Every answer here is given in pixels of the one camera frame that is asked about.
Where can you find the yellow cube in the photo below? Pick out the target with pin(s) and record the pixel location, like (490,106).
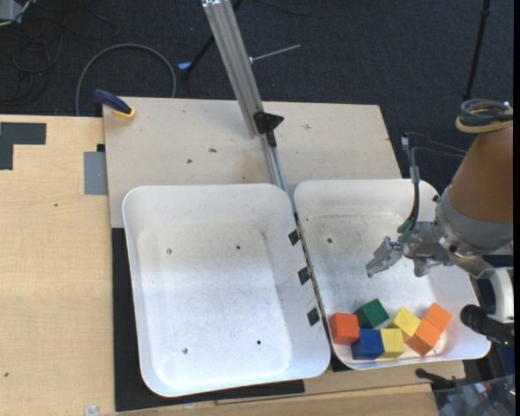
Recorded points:
(406,321)
(393,342)

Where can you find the orange cube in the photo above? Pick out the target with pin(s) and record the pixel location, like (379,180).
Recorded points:
(437,316)
(424,338)

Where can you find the blue cube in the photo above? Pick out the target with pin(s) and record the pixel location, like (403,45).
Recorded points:
(367,344)

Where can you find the pale wood board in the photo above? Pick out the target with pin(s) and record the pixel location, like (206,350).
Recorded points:
(177,145)

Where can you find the white plastic tray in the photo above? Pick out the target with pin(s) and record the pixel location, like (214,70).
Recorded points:
(351,267)
(212,297)

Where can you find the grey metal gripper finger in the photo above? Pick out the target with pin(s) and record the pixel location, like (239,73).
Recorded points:
(424,268)
(383,258)

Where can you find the black cylinder on white bracket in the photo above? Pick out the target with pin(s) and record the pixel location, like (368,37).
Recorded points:
(487,323)

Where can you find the red cube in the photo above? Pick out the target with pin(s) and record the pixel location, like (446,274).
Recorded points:
(343,328)

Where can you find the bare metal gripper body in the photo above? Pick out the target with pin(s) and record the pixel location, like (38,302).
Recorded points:
(433,243)

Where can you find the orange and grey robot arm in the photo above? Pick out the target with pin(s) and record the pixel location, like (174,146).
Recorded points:
(485,180)

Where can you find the green cube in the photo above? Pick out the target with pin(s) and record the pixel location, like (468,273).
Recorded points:
(372,312)

